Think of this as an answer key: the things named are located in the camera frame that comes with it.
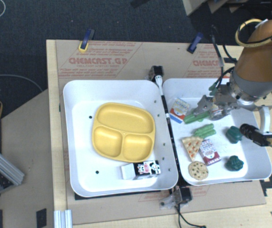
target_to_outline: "yellow plate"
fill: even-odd
[[[155,122],[139,107],[106,103],[95,115],[92,143],[102,156],[118,161],[143,162],[152,153]]]

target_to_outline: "blue clamp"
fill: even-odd
[[[87,30],[87,32],[84,36],[84,39],[83,39],[83,41],[80,42],[80,45],[78,48],[80,52],[85,53],[87,51],[88,41],[94,37],[94,33],[95,33],[95,31],[93,29]]]
[[[194,51],[196,50],[196,46],[197,44],[200,42],[200,40],[204,37],[204,35],[201,32],[198,32],[196,37],[193,39],[193,41],[191,42],[191,44],[189,45],[187,51],[190,53],[194,53]]]

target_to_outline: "yellow cable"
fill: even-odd
[[[243,24],[241,24],[239,26],[239,28],[237,29],[236,33],[235,33],[235,41],[238,45],[242,46],[242,47],[245,47],[245,48],[255,48],[255,47],[260,47],[260,46],[263,46],[263,45],[266,45],[270,42],[272,42],[272,36],[269,37],[269,38],[266,38],[260,42],[257,42],[257,43],[243,43],[240,41],[239,39],[239,33],[242,31],[242,29],[248,25],[248,24],[251,24],[251,23],[260,23],[261,20],[260,19],[250,19],[246,22],[244,22]]]

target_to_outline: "white plastic tray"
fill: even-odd
[[[148,80],[74,80],[63,90],[70,183],[82,197],[166,190],[176,185],[178,172],[165,112],[156,84]],[[158,160],[157,178],[124,180],[121,166],[127,162],[99,155],[91,141],[96,110],[114,102],[147,110],[155,121],[155,144],[148,160]]]
[[[216,79],[168,79],[163,84],[163,90],[170,110],[175,99],[180,98],[190,104],[190,109],[196,108],[198,101],[203,95],[209,96],[208,88]],[[193,131],[206,124],[214,124],[217,134],[208,137],[222,160],[208,166],[208,178],[198,181],[192,178],[188,172],[191,163],[190,158],[181,141],[184,137],[192,136]],[[240,127],[247,123],[257,127],[253,112],[245,109],[233,110],[231,114],[218,121],[211,121],[208,118],[202,122],[190,124],[177,123],[171,120],[174,141],[178,155],[178,161],[183,178],[192,185],[206,185],[235,181],[261,180],[268,178],[272,173],[272,165],[265,147],[254,144],[251,140],[243,137],[237,144],[231,144],[225,136],[231,126]],[[237,155],[244,162],[239,171],[228,171],[225,163],[230,156]],[[196,161],[202,161],[200,154],[197,154]]]

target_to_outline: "black floor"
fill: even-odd
[[[189,17],[182,0],[3,0],[0,17],[0,74],[29,78],[47,85],[47,39],[82,40],[87,28],[95,40],[186,42],[202,32],[210,43],[211,25],[227,45],[236,45],[237,27],[250,18],[272,19],[272,0],[250,0],[231,13],[211,14],[204,3]],[[0,1],[0,13],[3,5]],[[0,77],[0,101],[6,116],[40,93],[30,81]]]

